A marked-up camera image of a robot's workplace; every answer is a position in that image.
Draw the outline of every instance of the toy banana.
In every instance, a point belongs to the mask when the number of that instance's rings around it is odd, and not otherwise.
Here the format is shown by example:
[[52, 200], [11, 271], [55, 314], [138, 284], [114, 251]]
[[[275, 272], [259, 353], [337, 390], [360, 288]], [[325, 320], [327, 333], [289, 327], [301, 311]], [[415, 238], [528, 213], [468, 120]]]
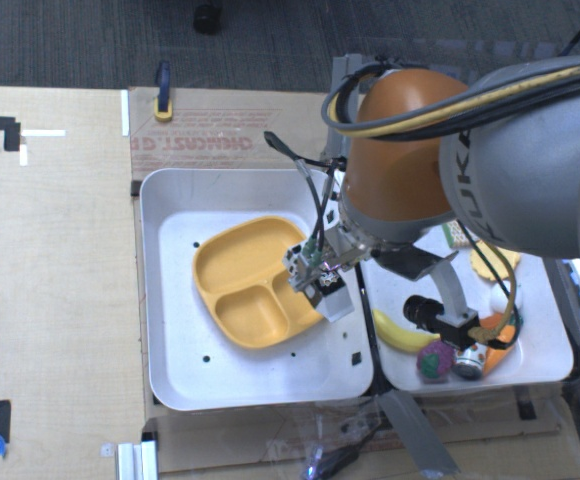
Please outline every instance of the toy banana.
[[374, 318], [374, 326], [379, 338], [398, 350], [416, 354], [426, 345], [439, 339], [438, 334], [411, 331], [399, 327], [388, 317], [388, 315], [378, 309], [372, 310], [372, 316]]

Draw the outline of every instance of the yellow plate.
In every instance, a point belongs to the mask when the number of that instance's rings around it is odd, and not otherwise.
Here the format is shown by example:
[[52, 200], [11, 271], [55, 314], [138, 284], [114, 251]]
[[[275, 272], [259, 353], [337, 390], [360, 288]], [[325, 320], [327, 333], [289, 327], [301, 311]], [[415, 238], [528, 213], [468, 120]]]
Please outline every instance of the yellow plate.
[[321, 320], [288, 283], [281, 258], [305, 237], [292, 222], [268, 216], [204, 242], [193, 259], [194, 282], [212, 318], [237, 345], [281, 343]]

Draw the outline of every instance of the yellow cable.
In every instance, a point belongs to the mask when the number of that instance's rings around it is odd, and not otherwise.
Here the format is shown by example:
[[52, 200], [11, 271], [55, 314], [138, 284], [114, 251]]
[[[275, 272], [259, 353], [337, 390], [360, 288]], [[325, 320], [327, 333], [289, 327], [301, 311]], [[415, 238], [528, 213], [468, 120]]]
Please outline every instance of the yellow cable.
[[481, 343], [482, 345], [487, 345], [488, 341], [495, 340], [501, 334], [503, 328], [508, 324], [510, 321], [510, 316], [512, 315], [512, 309], [514, 306], [514, 301], [517, 298], [517, 278], [514, 275], [514, 269], [508, 258], [506, 258], [501, 251], [494, 245], [490, 245], [487, 242], [484, 242], [488, 248], [495, 254], [497, 258], [503, 263], [503, 266], [508, 273], [508, 277], [510, 278], [510, 294], [508, 295], [508, 303], [506, 304], [506, 309], [503, 312], [503, 316], [499, 323], [494, 327], [494, 329], [486, 329], [484, 327], [473, 327], [468, 331], [468, 336], [470, 336], [473, 340]]
[[[561, 69], [559, 71], [548, 73], [547, 75], [541, 75], [538, 77], [530, 78], [528, 80], [522, 80], [516, 84], [502, 87], [500, 89], [490, 91], [484, 94], [478, 94], [467, 100], [447, 105], [438, 110], [427, 112], [417, 117], [406, 119], [398, 123], [391, 123], [382, 126], [364, 128], [361, 130], [342, 130], [339, 128], [335, 129], [342, 135], [346, 135], [351, 138], [365, 138], [365, 137], [378, 137], [381, 135], [389, 135], [392, 133], [402, 133], [406, 131], [411, 131], [413, 129], [421, 128], [431, 123], [443, 121], [444, 119], [451, 117], [453, 115], [465, 112], [466, 110], [472, 110], [481, 105], [487, 105], [488, 103], [493, 103], [499, 101], [503, 98], [509, 96], [514, 96], [520, 92], [535, 89], [543, 85], [561, 80], [564, 78], [580, 75], [580, 66], [575, 66], [571, 68]], [[330, 105], [328, 106], [328, 116], [332, 121], [339, 122], [336, 116], [335, 108], [337, 104], [337, 99], [339, 95], [336, 94]]]

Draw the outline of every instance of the table surface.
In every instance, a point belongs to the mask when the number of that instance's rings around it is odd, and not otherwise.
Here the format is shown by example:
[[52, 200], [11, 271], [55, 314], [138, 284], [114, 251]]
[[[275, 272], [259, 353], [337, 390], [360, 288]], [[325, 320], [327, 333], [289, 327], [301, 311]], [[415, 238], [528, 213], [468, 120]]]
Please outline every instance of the table surface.
[[[138, 442], [144, 383], [130, 147], [120, 91], [0, 87], [0, 115], [29, 138], [28, 165], [0, 132], [0, 400], [12, 402], [0, 479], [113, 479], [102, 445]], [[564, 432], [453, 443], [466, 478], [580, 478]], [[166, 478], [296, 478], [297, 464]], [[404, 450], [364, 454], [338, 478], [421, 478]]]

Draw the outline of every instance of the chair caster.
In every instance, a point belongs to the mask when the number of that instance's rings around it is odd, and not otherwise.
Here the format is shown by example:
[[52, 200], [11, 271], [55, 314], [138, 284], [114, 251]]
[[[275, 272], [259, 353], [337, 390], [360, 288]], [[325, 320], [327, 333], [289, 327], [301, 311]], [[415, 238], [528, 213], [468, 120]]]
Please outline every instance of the chair caster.
[[200, 34], [215, 34], [220, 27], [221, 9], [203, 4], [194, 11], [194, 29]]

